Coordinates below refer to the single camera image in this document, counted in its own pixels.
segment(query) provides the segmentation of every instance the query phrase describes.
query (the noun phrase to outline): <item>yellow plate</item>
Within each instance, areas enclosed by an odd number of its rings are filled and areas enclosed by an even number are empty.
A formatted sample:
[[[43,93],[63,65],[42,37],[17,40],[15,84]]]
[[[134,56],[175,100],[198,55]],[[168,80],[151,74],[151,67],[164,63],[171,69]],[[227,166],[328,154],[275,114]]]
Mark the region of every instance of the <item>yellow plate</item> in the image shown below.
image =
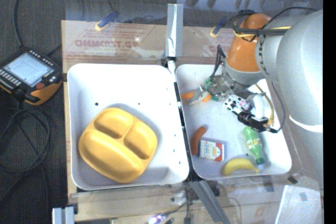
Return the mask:
[[[79,154],[88,165],[122,184],[142,175],[156,148],[153,130],[120,108],[101,111],[78,141]]]

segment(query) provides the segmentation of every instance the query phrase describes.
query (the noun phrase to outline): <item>banana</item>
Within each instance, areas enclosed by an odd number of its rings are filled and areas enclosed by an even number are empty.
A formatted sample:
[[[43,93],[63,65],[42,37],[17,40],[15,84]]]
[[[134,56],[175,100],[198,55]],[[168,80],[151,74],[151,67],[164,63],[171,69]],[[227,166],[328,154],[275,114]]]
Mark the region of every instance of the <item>banana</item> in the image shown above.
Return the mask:
[[[259,172],[259,169],[255,168],[253,163],[249,159],[245,159],[245,158],[235,158],[235,159],[229,160],[226,163],[226,165],[223,167],[222,172],[224,175],[227,176],[238,169],[251,169],[251,170],[254,170],[256,173]]]

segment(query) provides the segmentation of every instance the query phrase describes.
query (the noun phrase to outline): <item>green object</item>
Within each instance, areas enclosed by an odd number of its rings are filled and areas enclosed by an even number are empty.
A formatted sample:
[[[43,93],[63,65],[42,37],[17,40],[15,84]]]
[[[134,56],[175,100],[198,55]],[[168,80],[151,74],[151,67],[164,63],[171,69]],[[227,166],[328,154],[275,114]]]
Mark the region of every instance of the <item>green object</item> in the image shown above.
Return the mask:
[[[265,163],[265,160],[261,155],[263,149],[257,132],[249,126],[245,127],[243,132],[245,134],[247,147],[251,151],[251,153],[255,156],[256,163],[257,164]]]

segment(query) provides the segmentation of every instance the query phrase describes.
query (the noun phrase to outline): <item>sausage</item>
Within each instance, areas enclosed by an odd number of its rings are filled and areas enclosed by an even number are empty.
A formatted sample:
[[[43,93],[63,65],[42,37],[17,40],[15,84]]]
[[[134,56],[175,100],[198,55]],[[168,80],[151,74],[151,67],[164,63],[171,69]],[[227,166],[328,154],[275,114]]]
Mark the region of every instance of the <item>sausage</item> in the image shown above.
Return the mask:
[[[190,150],[192,155],[198,155],[198,144],[201,140],[202,136],[205,134],[206,128],[201,126],[199,127],[196,132],[193,134],[193,137],[190,141]]]

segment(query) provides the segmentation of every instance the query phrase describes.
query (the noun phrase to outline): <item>green bottle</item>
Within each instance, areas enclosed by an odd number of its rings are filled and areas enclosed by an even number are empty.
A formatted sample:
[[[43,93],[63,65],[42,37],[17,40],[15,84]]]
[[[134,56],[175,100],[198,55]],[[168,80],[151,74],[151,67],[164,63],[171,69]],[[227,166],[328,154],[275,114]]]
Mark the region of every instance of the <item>green bottle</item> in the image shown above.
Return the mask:
[[[260,138],[258,137],[257,132],[249,126],[245,127],[243,132],[245,134],[247,147],[251,151],[251,153],[255,156],[256,163],[257,164],[265,163],[265,160],[261,155],[262,144]]]

